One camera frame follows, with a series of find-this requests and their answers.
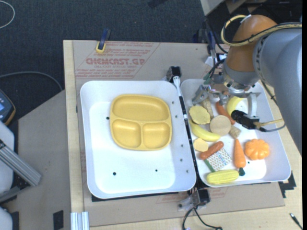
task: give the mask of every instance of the yellow plate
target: yellow plate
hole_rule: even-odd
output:
[[[171,141],[168,105],[160,98],[123,94],[111,104],[110,128],[114,141],[131,150],[160,150]]]

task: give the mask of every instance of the dark carpet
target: dark carpet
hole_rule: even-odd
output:
[[[200,0],[1,1],[15,9],[12,23],[0,28],[0,89],[16,107],[14,120],[60,92],[60,87],[45,75],[4,75],[40,72],[56,79],[64,89],[63,40],[99,40],[108,27],[113,41],[191,43],[204,20]],[[302,0],[268,0],[252,14],[256,13],[278,23],[297,22]],[[208,19],[219,34],[235,14],[249,12],[241,6],[230,14],[221,3]],[[12,9],[0,2],[0,26],[11,17]]]

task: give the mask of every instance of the yellow clip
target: yellow clip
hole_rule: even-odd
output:
[[[99,49],[99,45],[100,45],[100,42],[97,43],[97,46],[96,46],[96,52],[98,54],[102,54],[106,48],[106,44],[103,45],[102,49]]]

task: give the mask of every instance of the white cable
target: white cable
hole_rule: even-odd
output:
[[[10,5],[8,2],[2,1],[2,0],[0,0],[0,2],[6,4],[6,5],[8,5],[8,6],[10,6],[10,8],[13,10],[13,17],[11,18],[11,20],[10,20],[8,23],[6,23],[5,25],[0,26],[0,29],[1,29],[1,28],[4,28],[4,27],[6,27],[7,25],[9,25],[9,24],[12,23],[12,21],[13,21],[14,18],[15,18],[15,9],[14,9],[14,7],[13,7],[12,5]]]

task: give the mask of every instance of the white divider tray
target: white divider tray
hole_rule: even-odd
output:
[[[161,150],[119,147],[111,136],[110,107],[122,94],[161,98],[170,109],[172,138]],[[167,81],[101,81],[80,91],[87,184],[101,199],[190,190],[196,182],[193,158],[175,86]]]
[[[185,80],[181,84],[181,91],[184,99],[184,103],[186,106],[187,113],[189,114],[189,109],[193,106],[192,98],[195,96],[195,93],[199,86],[203,84],[202,79],[189,79]],[[253,93],[259,92],[260,95],[257,97],[257,113],[256,115],[260,118],[260,122],[268,122],[274,120],[268,100],[266,98],[263,87],[256,83],[255,87],[250,90]],[[213,97],[210,94],[211,106],[213,109],[214,116],[218,115],[215,109],[215,103],[219,100],[218,97]],[[248,102],[245,98],[242,100],[237,109],[248,113]],[[199,159],[199,151],[195,151],[196,163],[199,170],[200,177],[202,181],[211,187],[221,187],[221,186],[230,186],[230,185],[240,185],[240,184],[256,184],[256,183],[268,183],[268,182],[276,182],[276,181],[285,181],[289,178],[291,174],[291,168],[289,164],[288,157],[285,153],[280,135],[278,131],[274,132],[261,132],[258,130],[248,130],[242,127],[240,124],[235,123],[236,127],[241,129],[241,133],[238,137],[242,148],[244,149],[245,143],[253,138],[263,139],[270,146],[270,155],[263,160],[250,160],[248,157],[247,164],[244,168],[245,175],[239,176],[234,182],[225,183],[225,184],[210,184],[206,180],[206,175],[210,173],[209,167],[205,164],[205,162]],[[203,128],[210,131],[209,124],[203,125]],[[276,125],[268,125],[265,126],[267,130],[276,128]],[[195,140],[197,137],[191,133],[192,140]],[[228,153],[228,155],[233,159],[233,150],[234,150],[234,139],[227,134],[226,136],[222,136],[219,140],[224,143],[224,149]],[[223,170],[226,169],[236,169],[233,161],[227,164]]]

